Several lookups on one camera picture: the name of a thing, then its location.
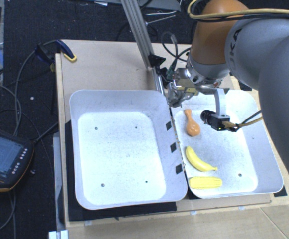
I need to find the orange toy chicken drumstick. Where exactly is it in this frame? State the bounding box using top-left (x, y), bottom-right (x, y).
top-left (183, 109), bottom-right (201, 137)

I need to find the black cylinder on white bracket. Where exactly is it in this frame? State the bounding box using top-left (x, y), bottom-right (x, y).
top-left (200, 87), bottom-right (231, 131)

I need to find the white plastic tray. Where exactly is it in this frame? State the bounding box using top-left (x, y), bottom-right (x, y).
top-left (170, 88), bottom-right (284, 200)
top-left (69, 89), bottom-right (189, 211)

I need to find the yellow corn cob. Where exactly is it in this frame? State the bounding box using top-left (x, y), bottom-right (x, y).
top-left (188, 176), bottom-right (223, 190)

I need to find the yellow banana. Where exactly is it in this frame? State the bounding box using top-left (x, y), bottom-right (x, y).
top-left (185, 145), bottom-right (218, 173)

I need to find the pale wood board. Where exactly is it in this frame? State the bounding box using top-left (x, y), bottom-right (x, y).
top-left (55, 39), bottom-right (289, 230)

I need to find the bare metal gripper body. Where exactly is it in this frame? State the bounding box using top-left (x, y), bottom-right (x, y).
top-left (169, 67), bottom-right (221, 97)

